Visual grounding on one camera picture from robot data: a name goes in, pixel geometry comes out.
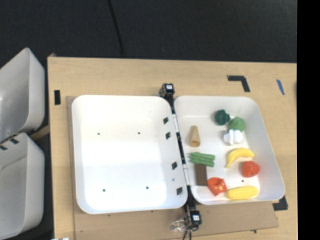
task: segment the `black floor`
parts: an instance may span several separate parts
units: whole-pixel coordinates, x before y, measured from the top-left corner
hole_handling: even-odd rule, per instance
[[[110,1],[111,7],[108,0],[0,0],[0,67],[25,47],[45,67],[51,53],[297,62],[298,0]],[[33,233],[36,240],[51,238],[50,187],[48,176],[46,214],[40,229],[14,240],[30,239]]]

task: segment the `white container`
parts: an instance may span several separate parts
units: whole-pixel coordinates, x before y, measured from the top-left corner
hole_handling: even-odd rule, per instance
[[[166,100],[85,95],[77,97],[71,109],[76,199],[82,210],[173,209],[186,202],[176,129]]]
[[[25,48],[0,69],[0,240],[41,222],[45,157],[24,132],[44,116],[45,70]]]
[[[215,166],[207,167],[208,179],[223,178],[227,187],[255,186],[257,197],[241,202],[280,199],[285,186],[257,104],[247,97],[181,96],[175,102],[177,124],[169,103],[157,96],[84,95],[71,105],[77,203],[89,214],[116,213],[182,207],[187,198],[176,130],[184,155],[214,154]],[[223,140],[226,125],[217,125],[214,113],[225,109],[245,120],[241,144]],[[198,127],[201,144],[189,146],[191,126]],[[261,170],[244,178],[239,158],[227,169],[227,153],[250,148]],[[195,166],[187,160],[192,194],[204,205],[235,203],[225,193],[214,196],[208,187],[196,185]],[[177,195],[177,189],[183,191]]]
[[[239,202],[276,201],[285,194],[285,185],[278,163],[273,152],[266,127],[258,105],[248,97],[231,96],[180,96],[174,103],[180,129],[184,154],[187,157],[192,152],[215,155],[214,167],[207,167],[207,178],[224,179],[228,189],[255,186],[258,195],[254,199]],[[215,122],[215,112],[225,110],[231,116],[244,119],[244,140],[235,145],[224,142],[228,124],[218,125]],[[199,147],[188,145],[191,126],[198,127],[201,144]],[[238,158],[230,168],[226,168],[228,153],[236,148],[249,148],[254,158]],[[260,166],[256,176],[243,177],[241,165],[244,161],[253,160]],[[195,165],[187,159],[187,167],[191,191],[194,198],[204,205],[235,203],[226,197],[225,193],[214,196],[206,186],[196,185]]]
[[[43,151],[21,133],[0,149],[0,239],[36,227],[44,207]]]

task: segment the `green beans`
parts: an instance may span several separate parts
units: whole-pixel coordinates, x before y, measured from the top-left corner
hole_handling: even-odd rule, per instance
[[[213,154],[204,154],[200,152],[193,152],[189,155],[190,162],[198,165],[205,165],[209,167],[214,167],[214,160],[216,158]]]

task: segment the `box lid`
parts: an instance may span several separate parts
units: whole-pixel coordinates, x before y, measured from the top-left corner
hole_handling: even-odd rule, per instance
[[[29,48],[0,69],[0,143],[39,128],[45,117],[45,70]]]
[[[185,204],[184,169],[166,100],[83,95],[69,109],[75,192],[83,211],[103,214]]]

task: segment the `white tray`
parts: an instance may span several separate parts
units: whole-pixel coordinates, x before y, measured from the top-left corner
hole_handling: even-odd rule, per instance
[[[71,109],[81,209],[116,213],[173,209],[186,202],[176,129],[166,100],[85,95],[76,98]]]
[[[215,155],[214,167],[207,166],[207,178],[224,179],[228,189],[255,186],[259,193],[254,199],[237,202],[275,201],[285,194],[285,185],[270,144],[258,105],[248,97],[231,96],[180,96],[174,103],[180,129],[184,154],[192,152]],[[223,140],[227,125],[215,122],[215,112],[225,110],[231,117],[241,117],[245,121],[244,140],[240,144],[229,145]],[[201,144],[189,146],[191,126],[198,127]],[[249,148],[255,157],[238,158],[230,168],[226,168],[227,154],[235,148]],[[254,177],[243,177],[241,164],[253,160],[260,165],[260,172]],[[214,196],[206,186],[196,184],[195,165],[187,161],[188,175],[194,198],[204,205],[234,203],[225,192]]]

